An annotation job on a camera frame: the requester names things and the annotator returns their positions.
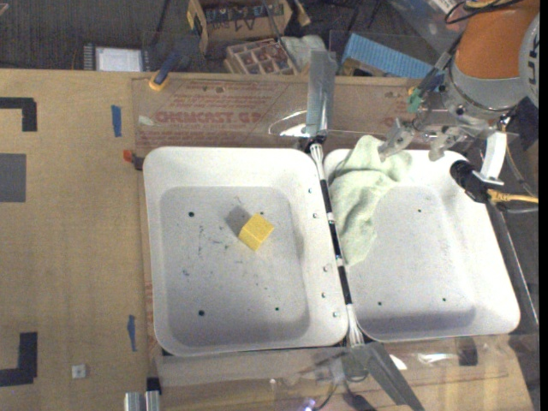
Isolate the brown cardboard board red print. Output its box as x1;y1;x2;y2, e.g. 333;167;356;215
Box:
130;73;511;390

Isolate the white plastic tray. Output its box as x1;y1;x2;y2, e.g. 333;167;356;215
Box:
141;146;350;358
323;147;522;344

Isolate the black cylinder on white bracket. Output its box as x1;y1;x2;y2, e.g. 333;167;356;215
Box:
449;130;509;205

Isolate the yellow cube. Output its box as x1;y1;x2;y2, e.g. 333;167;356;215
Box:
237;212;276;253

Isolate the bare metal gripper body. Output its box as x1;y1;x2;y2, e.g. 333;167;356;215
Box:
412;92;514;140

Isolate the pale green cloth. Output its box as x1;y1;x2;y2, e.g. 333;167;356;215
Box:
327;134;414;267

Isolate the black block with thin wires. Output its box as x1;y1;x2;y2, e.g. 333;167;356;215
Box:
304;129;329;151

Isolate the thin black and white rod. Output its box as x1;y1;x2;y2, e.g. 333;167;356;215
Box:
308;141;366;347

